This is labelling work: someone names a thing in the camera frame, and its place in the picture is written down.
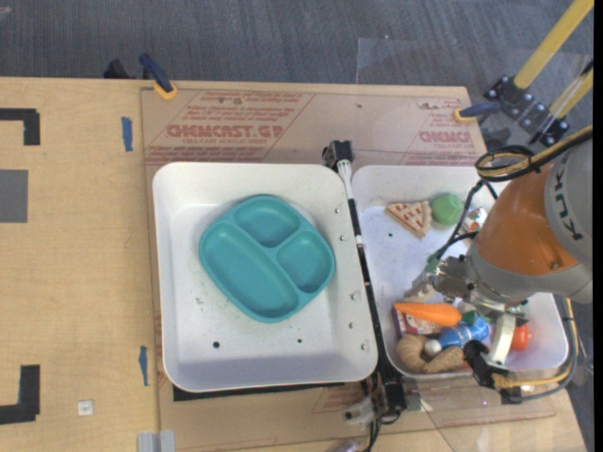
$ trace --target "teal plate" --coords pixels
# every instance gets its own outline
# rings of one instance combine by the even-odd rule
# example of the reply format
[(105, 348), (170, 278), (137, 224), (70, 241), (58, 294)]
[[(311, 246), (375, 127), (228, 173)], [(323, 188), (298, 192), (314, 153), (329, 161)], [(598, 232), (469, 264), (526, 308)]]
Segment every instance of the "teal plate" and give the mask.
[(218, 289), (247, 316), (276, 323), (297, 313), (333, 277), (333, 250), (297, 210), (257, 195), (212, 222), (199, 258)]

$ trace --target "yellow pole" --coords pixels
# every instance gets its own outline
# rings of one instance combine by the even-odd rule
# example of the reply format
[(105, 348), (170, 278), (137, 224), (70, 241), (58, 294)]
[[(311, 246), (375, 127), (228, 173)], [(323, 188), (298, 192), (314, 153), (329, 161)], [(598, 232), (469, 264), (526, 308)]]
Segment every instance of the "yellow pole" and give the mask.
[(549, 112), (556, 119), (563, 119), (576, 103), (586, 95), (593, 86), (595, 68), (581, 73), (550, 105)]
[(594, 5), (595, 0), (574, 0), (572, 2), (530, 59), (513, 78), (513, 82), (518, 88), (527, 89), (530, 86)]

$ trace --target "gray floor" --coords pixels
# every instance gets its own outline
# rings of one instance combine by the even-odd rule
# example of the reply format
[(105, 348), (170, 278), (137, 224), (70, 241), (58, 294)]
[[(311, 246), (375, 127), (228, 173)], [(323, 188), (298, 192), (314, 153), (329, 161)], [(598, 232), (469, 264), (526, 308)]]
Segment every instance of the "gray floor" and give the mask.
[[(573, 0), (0, 0), (0, 75), (102, 78), (150, 53), (173, 79), (461, 85), (517, 72)], [(532, 85), (547, 104), (594, 55), (589, 16)], [(593, 93), (569, 113), (592, 123)], [(488, 120), (486, 135), (504, 125)], [(525, 138), (513, 129), (519, 140)], [(593, 306), (575, 312), (593, 358)], [(595, 450), (594, 375), (569, 386)]]

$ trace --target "robotic hand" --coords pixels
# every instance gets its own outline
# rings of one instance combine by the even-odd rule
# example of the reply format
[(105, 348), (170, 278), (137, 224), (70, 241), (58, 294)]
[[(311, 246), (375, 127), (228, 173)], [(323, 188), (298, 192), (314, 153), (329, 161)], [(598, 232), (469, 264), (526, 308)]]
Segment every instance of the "robotic hand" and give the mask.
[[(495, 166), (499, 158), (517, 156), (514, 164)], [(511, 181), (466, 256), (439, 261), (419, 277), (407, 297), (435, 290), (445, 300), (468, 301), (495, 319), (490, 349), (481, 344), (465, 348), (474, 375), (489, 368), (482, 384), (492, 386), (492, 367), (504, 370), (514, 327), (523, 319), (513, 307), (538, 292), (593, 301), (592, 126), (536, 155), (517, 146), (496, 150), (485, 154), (476, 168), (481, 183)]]

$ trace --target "gray square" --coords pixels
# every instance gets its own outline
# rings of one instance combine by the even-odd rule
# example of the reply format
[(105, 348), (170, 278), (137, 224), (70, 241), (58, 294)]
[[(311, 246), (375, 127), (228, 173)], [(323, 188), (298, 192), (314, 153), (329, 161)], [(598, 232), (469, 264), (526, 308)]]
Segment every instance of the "gray square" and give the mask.
[(27, 222), (27, 170), (0, 169), (0, 222)]

